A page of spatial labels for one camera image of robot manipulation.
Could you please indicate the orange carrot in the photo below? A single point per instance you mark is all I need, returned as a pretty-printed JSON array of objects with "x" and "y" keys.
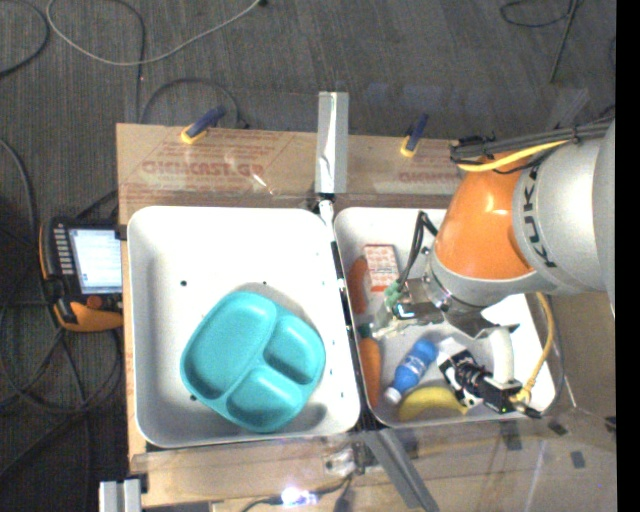
[{"x": 371, "y": 367}]

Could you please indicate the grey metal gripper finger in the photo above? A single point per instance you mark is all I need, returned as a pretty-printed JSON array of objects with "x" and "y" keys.
[
  {"x": 406, "y": 328},
  {"x": 384, "y": 320}
]

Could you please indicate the black cylinder on white bracket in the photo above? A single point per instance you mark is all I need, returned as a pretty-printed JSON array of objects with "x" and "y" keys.
[{"x": 481, "y": 381}]

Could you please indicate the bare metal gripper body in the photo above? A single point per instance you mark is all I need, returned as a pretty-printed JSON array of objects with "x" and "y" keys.
[{"x": 421, "y": 302}]

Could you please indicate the orange sausage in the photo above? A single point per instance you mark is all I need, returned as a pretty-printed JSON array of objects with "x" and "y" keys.
[{"x": 358, "y": 287}]

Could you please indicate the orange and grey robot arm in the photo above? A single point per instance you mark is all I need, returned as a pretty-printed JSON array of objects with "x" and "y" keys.
[{"x": 505, "y": 235}]

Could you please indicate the yellow banana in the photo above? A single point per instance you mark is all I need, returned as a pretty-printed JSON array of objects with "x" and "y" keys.
[{"x": 430, "y": 402}]

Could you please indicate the blue divided plate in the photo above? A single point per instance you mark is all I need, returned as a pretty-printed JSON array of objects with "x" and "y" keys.
[{"x": 250, "y": 360}]

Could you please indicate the red and white packet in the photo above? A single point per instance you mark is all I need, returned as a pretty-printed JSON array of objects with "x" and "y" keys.
[{"x": 382, "y": 265}]

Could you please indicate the blue plastic bottle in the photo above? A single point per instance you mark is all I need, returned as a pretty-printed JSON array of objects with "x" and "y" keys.
[{"x": 412, "y": 367}]

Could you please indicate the brown cardboard board red print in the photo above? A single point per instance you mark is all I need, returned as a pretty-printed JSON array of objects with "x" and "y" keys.
[{"x": 225, "y": 165}]

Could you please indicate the white plastic tray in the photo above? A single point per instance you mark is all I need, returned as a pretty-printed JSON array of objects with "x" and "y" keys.
[
  {"x": 165, "y": 320},
  {"x": 505, "y": 415}
]

